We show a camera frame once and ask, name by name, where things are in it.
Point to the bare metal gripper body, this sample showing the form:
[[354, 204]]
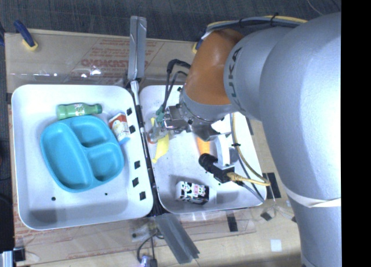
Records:
[[178, 119]]

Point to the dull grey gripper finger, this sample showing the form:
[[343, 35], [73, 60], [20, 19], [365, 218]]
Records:
[[170, 135], [154, 136]]

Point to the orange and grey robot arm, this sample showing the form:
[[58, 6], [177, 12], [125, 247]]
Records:
[[292, 92]]

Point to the yellow banana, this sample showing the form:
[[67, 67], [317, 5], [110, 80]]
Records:
[[162, 148]]

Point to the red and white carton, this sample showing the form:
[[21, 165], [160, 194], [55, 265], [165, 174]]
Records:
[[120, 128]]

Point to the white plastic tray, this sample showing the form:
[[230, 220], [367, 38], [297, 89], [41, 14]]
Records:
[[34, 109], [185, 170]]

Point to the white printed carton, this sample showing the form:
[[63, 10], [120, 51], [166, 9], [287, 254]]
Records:
[[192, 192]]

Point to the green plastic bottle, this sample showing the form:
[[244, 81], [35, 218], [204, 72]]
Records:
[[76, 110]]

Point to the blue divided plate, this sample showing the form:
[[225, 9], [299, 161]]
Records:
[[72, 155]]

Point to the brown cardboard board red print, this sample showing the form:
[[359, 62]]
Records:
[[72, 45]]

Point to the black cylinder on white bracket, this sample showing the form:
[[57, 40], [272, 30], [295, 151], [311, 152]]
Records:
[[215, 169]]

